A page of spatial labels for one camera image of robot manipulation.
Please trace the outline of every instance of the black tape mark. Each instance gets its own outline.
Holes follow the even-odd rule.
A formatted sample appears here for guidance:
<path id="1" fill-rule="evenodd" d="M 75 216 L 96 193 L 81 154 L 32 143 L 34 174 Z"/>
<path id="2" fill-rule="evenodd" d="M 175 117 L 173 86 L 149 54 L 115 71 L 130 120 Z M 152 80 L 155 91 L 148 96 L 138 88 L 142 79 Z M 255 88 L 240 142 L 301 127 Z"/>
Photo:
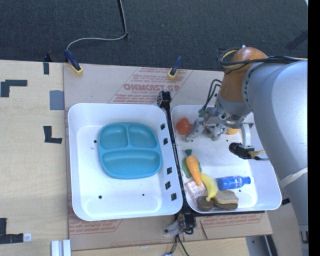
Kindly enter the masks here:
<path id="1" fill-rule="evenodd" d="M 8 98 L 10 92 L 10 86 L 26 87 L 28 85 L 27 80 L 5 80 L 0 83 L 0 97 Z"/>
<path id="2" fill-rule="evenodd" d="M 7 218 L 0 218 L 0 236 L 6 234 Z"/>
<path id="3" fill-rule="evenodd" d="M 51 126 L 44 126 L 43 130 L 44 130 L 44 136 L 45 136 L 44 142 L 57 143 L 57 144 L 62 143 L 62 138 L 52 138 L 52 127 Z"/>
<path id="4" fill-rule="evenodd" d="M 24 241 L 24 234 L 4 234 L 0 235 L 0 244 L 16 244 L 16 243 L 23 243 Z"/>
<path id="5" fill-rule="evenodd" d="M 43 74 L 49 75 L 49 63 L 48 62 L 43 63 Z"/>
<path id="6" fill-rule="evenodd" d="M 9 97 L 9 85 L 6 85 L 5 82 L 0 83 L 0 97 Z"/>
<path id="7" fill-rule="evenodd" d="M 50 110 L 65 110 L 65 92 L 61 90 L 51 90 Z"/>

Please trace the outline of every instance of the white tray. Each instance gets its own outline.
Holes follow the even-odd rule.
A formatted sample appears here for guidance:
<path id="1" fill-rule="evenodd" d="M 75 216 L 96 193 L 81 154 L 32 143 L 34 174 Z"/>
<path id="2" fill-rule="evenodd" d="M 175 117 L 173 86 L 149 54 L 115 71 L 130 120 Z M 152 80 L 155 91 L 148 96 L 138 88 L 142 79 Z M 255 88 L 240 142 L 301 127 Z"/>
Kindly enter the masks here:
<path id="1" fill-rule="evenodd" d="M 282 202 L 282 195 L 278 185 L 274 169 L 269 161 L 244 160 L 229 151 L 232 142 L 242 143 L 242 133 L 239 131 L 234 135 L 223 134 L 217 141 L 213 141 L 210 135 L 203 131 L 192 141 L 186 141 L 185 135 L 180 135 L 176 124 L 187 118 L 190 124 L 199 119 L 198 111 L 202 105 L 178 105 L 171 111 L 172 125 L 174 130 L 177 154 L 183 184 L 193 181 L 193 178 L 186 178 L 182 169 L 182 160 L 186 157 L 185 150 L 191 149 L 192 154 L 197 157 L 202 172 L 209 175 L 217 184 L 217 178 L 227 176 L 250 176 L 251 184 L 246 184 L 241 188 L 232 189 L 239 198 L 238 208 L 233 212 L 252 212 L 277 209 Z M 245 119 L 246 123 L 254 123 L 252 113 Z M 260 139 L 256 127 L 250 129 L 251 145 L 256 151 L 262 150 Z M 203 211 L 197 208 L 191 196 L 185 191 L 186 200 L 190 207 L 202 214 L 230 212 L 213 207 L 210 211 Z"/>
<path id="2" fill-rule="evenodd" d="M 102 169 L 98 135 L 111 123 L 137 122 L 158 137 L 162 166 L 156 174 L 116 179 Z M 68 112 L 72 207 L 85 221 L 164 216 L 183 204 L 166 114 L 149 104 L 79 103 Z"/>

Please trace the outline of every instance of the blue divided plate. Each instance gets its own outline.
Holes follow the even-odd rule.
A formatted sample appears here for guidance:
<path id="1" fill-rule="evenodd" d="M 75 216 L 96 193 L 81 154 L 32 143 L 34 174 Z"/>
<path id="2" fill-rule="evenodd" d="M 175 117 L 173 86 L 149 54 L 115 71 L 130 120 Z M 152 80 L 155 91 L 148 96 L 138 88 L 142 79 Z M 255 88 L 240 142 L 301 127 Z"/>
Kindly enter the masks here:
<path id="1" fill-rule="evenodd" d="M 139 179 L 156 174 L 162 155 L 155 132 L 137 122 L 117 122 L 104 126 L 98 136 L 103 170 L 116 179 Z"/>

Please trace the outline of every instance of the cardboard sheet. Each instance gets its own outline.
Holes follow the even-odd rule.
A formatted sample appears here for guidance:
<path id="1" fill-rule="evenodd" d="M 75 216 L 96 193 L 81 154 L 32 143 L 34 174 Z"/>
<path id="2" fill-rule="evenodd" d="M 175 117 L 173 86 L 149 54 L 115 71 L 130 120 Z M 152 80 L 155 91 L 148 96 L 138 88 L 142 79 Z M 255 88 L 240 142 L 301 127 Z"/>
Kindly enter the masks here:
<path id="1" fill-rule="evenodd" d="M 167 78 L 169 68 L 81 64 L 83 73 L 75 73 L 63 64 L 65 144 L 68 180 L 68 225 L 72 250 L 100 249 L 172 243 L 163 235 L 163 227 L 174 216 L 157 216 L 103 221 L 84 221 L 72 209 L 69 163 L 68 111 L 77 103 L 153 104 L 160 91 L 171 92 L 171 109 L 177 105 L 204 104 L 212 80 L 222 80 L 218 71 L 179 69 L 174 80 Z M 268 214 L 248 213 L 196 218 L 197 227 L 184 241 L 269 235 Z"/>

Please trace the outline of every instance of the toy banana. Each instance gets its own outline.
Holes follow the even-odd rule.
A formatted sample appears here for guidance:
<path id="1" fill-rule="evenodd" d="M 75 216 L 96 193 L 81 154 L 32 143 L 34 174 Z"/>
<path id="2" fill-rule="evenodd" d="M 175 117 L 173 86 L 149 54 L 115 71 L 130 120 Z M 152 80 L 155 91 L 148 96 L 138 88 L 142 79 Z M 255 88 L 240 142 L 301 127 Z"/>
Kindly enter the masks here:
<path id="1" fill-rule="evenodd" d="M 217 195 L 218 189 L 216 183 L 212 178 L 210 178 L 208 175 L 204 173 L 200 173 L 200 177 L 208 193 L 208 196 L 205 198 L 205 200 L 209 202 L 212 198 L 214 198 Z"/>

